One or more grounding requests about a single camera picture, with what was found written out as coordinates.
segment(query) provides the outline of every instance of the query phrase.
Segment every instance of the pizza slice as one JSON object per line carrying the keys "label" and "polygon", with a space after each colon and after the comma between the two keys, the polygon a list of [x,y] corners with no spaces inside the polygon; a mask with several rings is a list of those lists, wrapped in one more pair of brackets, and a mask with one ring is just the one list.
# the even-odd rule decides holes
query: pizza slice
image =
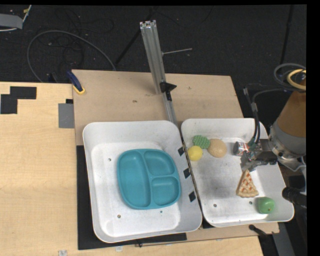
{"label": "pizza slice", "polygon": [[255,196],[259,195],[249,170],[245,170],[242,173],[238,188],[235,193],[242,198],[254,198]]}

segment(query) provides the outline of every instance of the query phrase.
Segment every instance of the blue divided plate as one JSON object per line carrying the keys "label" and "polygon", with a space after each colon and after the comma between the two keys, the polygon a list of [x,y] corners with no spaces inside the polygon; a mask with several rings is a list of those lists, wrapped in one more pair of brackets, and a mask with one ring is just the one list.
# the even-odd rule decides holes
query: blue divided plate
{"label": "blue divided plate", "polygon": [[156,209],[174,204],[181,185],[172,157],[158,149],[133,149],[117,161],[117,179],[123,200],[134,209]]}

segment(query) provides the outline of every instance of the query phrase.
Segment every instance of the yellow toy lemon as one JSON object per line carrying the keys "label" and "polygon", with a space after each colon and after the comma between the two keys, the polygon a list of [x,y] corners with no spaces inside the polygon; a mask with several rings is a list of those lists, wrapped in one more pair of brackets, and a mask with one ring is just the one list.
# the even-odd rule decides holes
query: yellow toy lemon
{"label": "yellow toy lemon", "polygon": [[203,151],[202,148],[199,146],[192,146],[188,148],[188,156],[190,161],[198,161],[202,158]]}

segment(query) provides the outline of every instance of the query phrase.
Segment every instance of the black clip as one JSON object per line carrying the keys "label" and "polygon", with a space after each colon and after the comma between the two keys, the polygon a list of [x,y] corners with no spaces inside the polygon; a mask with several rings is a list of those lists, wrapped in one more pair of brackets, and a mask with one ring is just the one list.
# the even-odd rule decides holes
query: black clip
{"label": "black clip", "polygon": [[164,93],[165,92],[165,95],[166,95],[166,99],[168,101],[171,101],[172,102],[172,98],[171,98],[171,94],[170,92],[176,88],[177,86],[174,85],[174,84],[171,84],[171,83],[168,83],[168,82],[161,82],[160,83],[160,89],[161,89],[161,92]]}

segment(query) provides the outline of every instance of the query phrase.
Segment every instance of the wooden table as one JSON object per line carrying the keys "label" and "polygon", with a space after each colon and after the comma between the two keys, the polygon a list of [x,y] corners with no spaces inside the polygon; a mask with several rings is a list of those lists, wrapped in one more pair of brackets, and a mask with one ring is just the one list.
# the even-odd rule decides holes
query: wooden table
{"label": "wooden table", "polygon": [[[37,87],[35,100],[18,100],[17,114],[0,114],[2,255],[58,256],[60,250],[67,250],[68,256],[119,255],[114,247],[78,250],[76,145],[82,144],[80,134],[87,122],[119,121],[119,118],[126,121],[141,120],[144,117],[139,107],[145,103],[149,104],[146,115],[157,110],[147,120],[166,119],[164,110],[157,107],[163,103],[160,99],[154,100],[158,96],[152,91],[151,74],[88,70],[73,72],[85,87],[86,94],[74,95],[71,84],[0,83],[0,94],[9,94],[10,87]],[[187,116],[242,117],[228,76],[167,74],[167,81],[180,88],[172,92],[179,122]],[[136,87],[135,92],[129,87],[119,87],[122,84]],[[207,84],[208,88],[201,89],[202,84]],[[145,86],[142,94],[138,85]],[[214,93],[206,91],[209,86]],[[95,103],[91,100],[85,103],[86,97],[89,99],[91,93],[99,91],[95,91],[94,87],[101,87],[100,92],[104,92],[100,95],[101,101],[95,98]],[[201,104],[192,107],[193,112],[186,108],[188,103],[197,101],[190,93],[192,91],[203,97],[200,98]],[[59,128],[58,104],[73,97],[76,127]],[[130,115],[128,110],[138,110],[140,114]],[[269,234],[279,232],[277,223],[260,223],[256,226]],[[187,238],[187,242],[172,245],[157,244],[142,248],[127,245],[122,248],[122,255],[263,255],[257,234],[247,226],[200,228],[188,233]]]}

